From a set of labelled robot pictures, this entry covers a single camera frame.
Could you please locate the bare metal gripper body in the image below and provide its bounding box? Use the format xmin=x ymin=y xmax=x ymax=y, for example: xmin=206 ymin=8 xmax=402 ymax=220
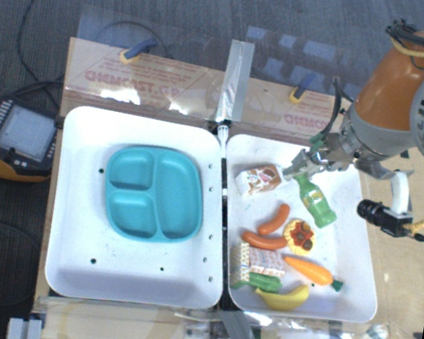
xmin=307 ymin=128 xmax=387 ymax=181

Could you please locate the brown and white carton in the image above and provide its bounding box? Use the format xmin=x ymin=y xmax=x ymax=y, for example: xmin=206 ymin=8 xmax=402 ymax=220
xmin=232 ymin=158 xmax=287 ymax=203

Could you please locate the green plastic bottle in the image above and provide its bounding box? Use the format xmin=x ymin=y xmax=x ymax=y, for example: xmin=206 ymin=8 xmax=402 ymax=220
xmin=286 ymin=171 xmax=344 ymax=231

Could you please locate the orange sausage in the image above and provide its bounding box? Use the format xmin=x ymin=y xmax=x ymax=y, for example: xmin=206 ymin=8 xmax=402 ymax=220
xmin=240 ymin=229 xmax=289 ymax=253
xmin=256 ymin=200 xmax=292 ymax=241

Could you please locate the yellow pasta with meatballs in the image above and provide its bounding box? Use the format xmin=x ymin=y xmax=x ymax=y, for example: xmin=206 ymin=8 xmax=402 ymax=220
xmin=279 ymin=217 xmax=319 ymax=258

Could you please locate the white and orange carton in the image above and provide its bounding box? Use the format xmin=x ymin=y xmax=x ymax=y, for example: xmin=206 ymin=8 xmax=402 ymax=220
xmin=245 ymin=245 xmax=290 ymax=279

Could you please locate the orange carrot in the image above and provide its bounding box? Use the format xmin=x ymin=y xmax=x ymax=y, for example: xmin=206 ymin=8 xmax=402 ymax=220
xmin=279 ymin=255 xmax=347 ymax=293

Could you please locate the white plastic tray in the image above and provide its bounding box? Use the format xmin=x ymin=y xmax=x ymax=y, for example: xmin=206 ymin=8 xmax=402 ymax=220
xmin=199 ymin=131 xmax=403 ymax=333
xmin=35 ymin=102 xmax=250 ymax=322

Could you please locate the white orange checkered packet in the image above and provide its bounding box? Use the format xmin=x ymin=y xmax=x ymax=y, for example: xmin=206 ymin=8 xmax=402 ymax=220
xmin=225 ymin=240 xmax=256 ymax=288

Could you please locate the blue divided plate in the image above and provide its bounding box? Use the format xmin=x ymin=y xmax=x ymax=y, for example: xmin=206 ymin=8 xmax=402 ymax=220
xmin=95 ymin=138 xmax=214 ymax=251

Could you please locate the green toy vegetable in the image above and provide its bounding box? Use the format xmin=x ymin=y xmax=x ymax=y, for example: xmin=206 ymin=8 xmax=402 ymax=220
xmin=231 ymin=268 xmax=284 ymax=298

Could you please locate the yellow banana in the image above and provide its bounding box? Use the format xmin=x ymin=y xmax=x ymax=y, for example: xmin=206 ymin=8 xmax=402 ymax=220
xmin=252 ymin=275 xmax=312 ymax=315

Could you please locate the brown cardboard board red print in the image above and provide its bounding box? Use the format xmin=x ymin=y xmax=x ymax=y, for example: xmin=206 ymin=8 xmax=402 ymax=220
xmin=20 ymin=36 xmax=424 ymax=339

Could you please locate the black cylinder on white bracket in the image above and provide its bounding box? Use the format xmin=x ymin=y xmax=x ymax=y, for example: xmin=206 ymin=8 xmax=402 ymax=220
xmin=353 ymin=162 xmax=422 ymax=241

